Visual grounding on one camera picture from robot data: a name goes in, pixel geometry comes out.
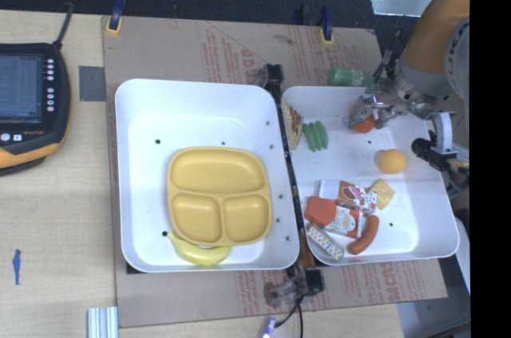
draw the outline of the hot dog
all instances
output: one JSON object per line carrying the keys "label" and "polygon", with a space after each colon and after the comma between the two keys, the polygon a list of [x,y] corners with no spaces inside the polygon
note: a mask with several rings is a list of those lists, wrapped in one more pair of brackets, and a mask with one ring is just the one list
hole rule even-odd
{"label": "hot dog", "polygon": [[373,242],[380,220],[374,214],[367,218],[366,231],[359,239],[348,245],[348,252],[351,254],[360,254]]}

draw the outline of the white tray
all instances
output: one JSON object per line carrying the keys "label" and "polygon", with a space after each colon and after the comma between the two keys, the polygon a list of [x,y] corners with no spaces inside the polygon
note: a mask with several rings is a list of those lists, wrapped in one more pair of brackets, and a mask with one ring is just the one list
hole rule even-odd
{"label": "white tray", "polygon": [[[328,149],[312,152],[302,135],[298,147],[291,151],[302,209],[311,195],[319,194],[322,179],[341,180],[371,186],[382,178],[396,194],[384,210],[377,209],[378,233],[370,247],[357,256],[347,250],[341,260],[325,253],[309,241],[312,253],[328,265],[375,263],[413,260],[453,255],[459,234],[442,175],[416,157],[411,143],[418,137],[428,139],[426,123],[413,115],[396,117],[382,129],[356,133],[346,126],[346,118],[364,88],[302,87],[287,89],[282,101],[303,116],[304,122],[321,121],[328,133]],[[378,151],[397,148],[408,160],[398,174],[382,173],[376,164]],[[349,237],[333,234],[332,238],[346,246]]]}
{"label": "white tray", "polygon": [[[116,92],[121,246],[142,272],[281,269],[299,238],[275,101],[253,85],[133,79]],[[213,267],[180,259],[162,236],[172,229],[165,174],[172,155],[191,146],[247,150],[264,164],[271,227],[264,239],[232,247]]]}

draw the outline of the table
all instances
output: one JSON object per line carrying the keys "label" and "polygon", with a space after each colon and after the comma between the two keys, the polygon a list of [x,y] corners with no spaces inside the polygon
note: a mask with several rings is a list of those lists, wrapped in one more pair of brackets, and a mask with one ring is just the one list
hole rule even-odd
{"label": "table", "polygon": [[[65,14],[0,10],[0,42],[52,42]],[[0,177],[3,336],[86,336],[88,308],[116,305],[106,109],[80,101],[78,70],[104,66],[101,15],[74,14],[63,40],[72,120],[39,166]],[[12,260],[21,251],[16,285]],[[256,336],[266,316],[122,328],[120,337]],[[395,304],[303,314],[304,336],[402,336]],[[299,336],[294,315],[274,337]]]}

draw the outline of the yellow banana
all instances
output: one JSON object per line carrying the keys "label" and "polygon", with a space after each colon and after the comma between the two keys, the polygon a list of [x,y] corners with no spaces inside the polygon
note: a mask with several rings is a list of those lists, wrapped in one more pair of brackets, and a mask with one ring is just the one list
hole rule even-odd
{"label": "yellow banana", "polygon": [[203,249],[189,241],[180,239],[173,232],[163,232],[164,236],[172,240],[176,253],[183,260],[197,265],[215,265],[225,259],[231,252],[229,246],[211,247]]}

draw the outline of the cardboard sheet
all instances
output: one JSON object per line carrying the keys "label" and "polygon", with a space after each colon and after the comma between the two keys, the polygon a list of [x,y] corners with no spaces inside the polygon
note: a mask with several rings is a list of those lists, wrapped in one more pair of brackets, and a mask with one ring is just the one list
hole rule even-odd
{"label": "cardboard sheet", "polygon": [[[105,31],[106,101],[117,309],[121,328],[289,312],[264,299],[264,286],[281,284],[284,270],[139,273],[121,251],[114,95],[131,78],[253,83],[264,64],[281,64],[283,89],[327,85],[332,66],[372,74],[381,60],[371,30],[320,28],[168,18],[123,18],[121,32]],[[303,311],[358,307],[446,297],[438,260],[322,267],[325,290],[303,302]]]}

